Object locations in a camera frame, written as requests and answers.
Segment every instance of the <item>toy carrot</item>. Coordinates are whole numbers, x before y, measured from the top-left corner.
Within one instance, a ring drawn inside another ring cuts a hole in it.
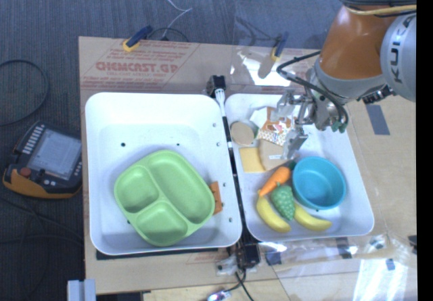
[[[292,171],[287,166],[280,166],[275,172],[268,178],[262,189],[259,191],[259,196],[264,196],[273,191],[277,184],[283,184],[288,181]]]

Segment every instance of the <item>green plate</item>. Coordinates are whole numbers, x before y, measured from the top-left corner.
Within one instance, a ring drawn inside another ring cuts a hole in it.
[[[197,170],[177,152],[162,149],[117,178],[114,197],[135,230],[154,246],[171,246],[213,214],[214,196]]]

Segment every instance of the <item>dark gray carpet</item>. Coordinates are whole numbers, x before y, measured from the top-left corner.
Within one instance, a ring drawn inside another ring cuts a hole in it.
[[[197,43],[269,45],[282,30],[288,47],[320,49],[340,7],[338,0],[173,0],[193,10],[173,28]],[[36,120],[79,130],[78,36],[126,38],[145,25],[167,27],[179,14],[166,0],[0,0],[0,62],[28,60],[49,77],[50,92],[42,107],[15,124],[0,126],[0,166],[21,134]],[[234,33],[235,18],[251,23],[251,35]],[[168,32],[181,41],[179,33]],[[0,124],[30,112],[43,97],[39,73],[29,65],[0,67]],[[81,194],[69,200],[24,199],[3,186],[0,198],[82,233]],[[22,233],[75,237],[47,221],[41,224],[11,204],[0,204],[0,300],[65,300],[70,279],[85,277],[83,250],[58,238],[27,238]]]

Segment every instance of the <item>blue and yellow clamp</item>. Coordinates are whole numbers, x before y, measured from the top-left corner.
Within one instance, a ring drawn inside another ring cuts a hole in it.
[[[286,46],[287,39],[289,37],[289,32],[284,32],[281,39],[278,41],[276,46],[272,48],[271,59],[274,62],[278,62],[281,59],[281,54],[283,53],[283,49]]]
[[[136,32],[131,38],[123,42],[123,49],[127,52],[134,51],[139,45],[140,40],[147,36],[152,31],[151,26],[146,26]]]

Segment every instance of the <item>banana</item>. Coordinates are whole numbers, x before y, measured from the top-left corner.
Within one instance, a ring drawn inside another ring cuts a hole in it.
[[[268,199],[265,196],[259,196],[256,203],[256,209],[259,216],[264,220],[268,226],[278,231],[279,233],[287,233],[292,230],[289,223],[280,217],[272,208]]]
[[[323,231],[329,229],[332,225],[331,221],[320,219],[309,214],[301,205],[295,202],[295,221],[303,227],[314,231]]]

